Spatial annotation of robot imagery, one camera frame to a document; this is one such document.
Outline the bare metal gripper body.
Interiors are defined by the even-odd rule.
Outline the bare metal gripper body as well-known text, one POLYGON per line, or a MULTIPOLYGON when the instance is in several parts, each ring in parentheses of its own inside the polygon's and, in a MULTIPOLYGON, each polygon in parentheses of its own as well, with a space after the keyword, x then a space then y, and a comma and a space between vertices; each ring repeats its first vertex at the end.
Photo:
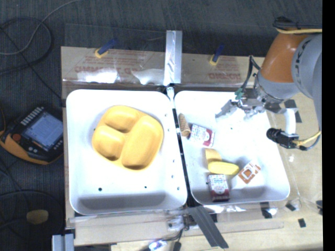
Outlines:
POLYGON ((264 87, 255 80, 253 88, 240 87, 236 91, 237 105, 245 113, 261 113, 269 110, 274 113, 281 111, 280 104, 284 102, 270 95, 264 87))

